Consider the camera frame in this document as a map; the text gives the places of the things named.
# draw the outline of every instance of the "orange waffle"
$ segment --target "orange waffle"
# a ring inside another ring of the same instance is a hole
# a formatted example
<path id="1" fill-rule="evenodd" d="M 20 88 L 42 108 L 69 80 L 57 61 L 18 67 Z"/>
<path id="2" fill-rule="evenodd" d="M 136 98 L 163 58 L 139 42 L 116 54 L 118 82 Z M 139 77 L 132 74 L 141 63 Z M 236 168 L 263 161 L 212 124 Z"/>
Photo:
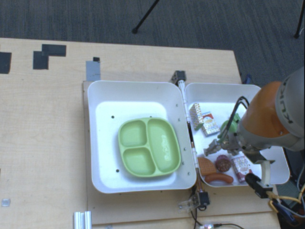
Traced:
<path id="1" fill-rule="evenodd" d="M 216 167 L 213 162 L 207 158 L 199 157 L 198 164 L 200 167 L 200 174 L 206 176 L 208 174 L 216 173 Z"/>

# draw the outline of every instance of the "wooden table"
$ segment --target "wooden table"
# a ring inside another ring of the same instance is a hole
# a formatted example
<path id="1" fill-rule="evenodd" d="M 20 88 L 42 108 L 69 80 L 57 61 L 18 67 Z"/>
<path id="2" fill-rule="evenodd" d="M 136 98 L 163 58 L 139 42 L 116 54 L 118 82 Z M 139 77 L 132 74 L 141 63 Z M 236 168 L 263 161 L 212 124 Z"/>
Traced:
<path id="1" fill-rule="evenodd" d="M 42 44 L 66 45 L 66 57 L 49 57 L 48 70 L 34 70 L 33 51 L 41 51 Z M 0 39 L 0 52 L 12 53 L 9 74 L 0 74 L 0 199 L 11 200 L 9 207 L 0 207 L 0 228 L 5 229 L 70 229 L 73 213 L 89 207 L 82 91 L 86 61 L 101 59 L 102 80 L 167 82 L 175 70 L 185 70 L 187 83 L 240 83 L 232 51 Z M 280 228 L 267 201 L 249 187 L 206 190 L 211 205 L 199 214 L 202 223 Z M 193 219 L 178 213 L 176 202 L 170 202 L 171 209 L 152 201 L 149 211 L 132 203 L 119 211 L 108 201 L 108 209 L 92 212 L 93 221 L 105 222 L 93 228 L 193 228 Z"/>

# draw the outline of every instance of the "green divided plate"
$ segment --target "green divided plate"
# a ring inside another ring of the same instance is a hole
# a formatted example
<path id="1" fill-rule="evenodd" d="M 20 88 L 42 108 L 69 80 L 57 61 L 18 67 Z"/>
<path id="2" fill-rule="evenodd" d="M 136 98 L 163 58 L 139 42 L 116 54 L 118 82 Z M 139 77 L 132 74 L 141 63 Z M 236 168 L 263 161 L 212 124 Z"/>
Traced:
<path id="1" fill-rule="evenodd" d="M 161 118 L 125 122 L 119 129 L 119 146 L 125 168 L 137 177 L 170 174 L 181 163 L 176 133 Z"/>

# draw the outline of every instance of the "white plastic tray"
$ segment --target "white plastic tray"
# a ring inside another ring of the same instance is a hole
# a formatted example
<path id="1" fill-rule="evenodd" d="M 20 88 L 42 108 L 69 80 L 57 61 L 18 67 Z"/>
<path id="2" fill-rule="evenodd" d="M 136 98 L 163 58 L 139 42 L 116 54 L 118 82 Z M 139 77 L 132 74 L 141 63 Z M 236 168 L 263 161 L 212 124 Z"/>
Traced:
<path id="1" fill-rule="evenodd" d="M 191 83 L 185 88 L 185 96 L 188 103 L 188 109 L 190 109 L 194 103 L 199 103 L 202 113 L 211 112 L 216 123 L 220 127 L 224 121 L 229 119 L 235 102 L 240 96 L 243 95 L 249 101 L 251 101 L 259 90 L 260 88 L 255 85 Z M 239 116 L 242 117 L 245 113 L 245 109 L 240 106 L 237 112 Z M 209 144 L 213 141 L 213 139 L 217 138 L 217 134 L 205 137 L 202 129 L 195 131 L 193 127 L 192 132 L 197 156 L 205 157 L 203 149 L 209 147 Z M 243 156 L 242 153 L 240 153 L 238 156 L 232 156 L 228 154 L 227 151 L 220 150 L 219 152 L 211 154 L 206 158 L 210 159 L 214 163 L 216 158 L 221 154 L 227 155 L 230 159 L 233 157 Z M 271 164 L 271 184 L 285 183 L 289 179 L 290 172 L 283 148 L 273 146 L 270 149 L 261 151 L 261 154 L 266 159 L 275 160 L 275 162 Z M 254 165 L 250 161 L 248 162 L 252 172 L 261 177 L 261 166 Z M 228 174 L 234 178 L 234 182 L 232 184 L 226 184 L 222 181 L 213 181 L 209 183 L 209 185 L 213 187 L 248 185 L 246 182 L 240 183 L 238 181 L 233 168 L 225 172 L 225 174 Z"/>
<path id="2" fill-rule="evenodd" d="M 92 182 L 103 193 L 188 189 L 196 182 L 183 101 L 171 83 L 96 81 L 88 88 Z M 173 126 L 181 164 L 173 173 L 143 178 L 123 165 L 118 130 L 129 120 L 160 117 Z"/>

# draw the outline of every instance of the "brown sausage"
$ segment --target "brown sausage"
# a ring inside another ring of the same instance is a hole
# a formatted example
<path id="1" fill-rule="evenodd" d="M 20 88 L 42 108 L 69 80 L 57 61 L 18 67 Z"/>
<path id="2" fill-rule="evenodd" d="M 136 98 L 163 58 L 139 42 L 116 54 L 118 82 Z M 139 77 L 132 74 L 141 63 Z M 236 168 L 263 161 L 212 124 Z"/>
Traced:
<path id="1" fill-rule="evenodd" d="M 206 175 L 204 180 L 207 183 L 210 183 L 211 181 L 224 181 L 226 183 L 232 183 L 234 181 L 232 176 L 222 173 L 214 173 L 214 174 Z"/>

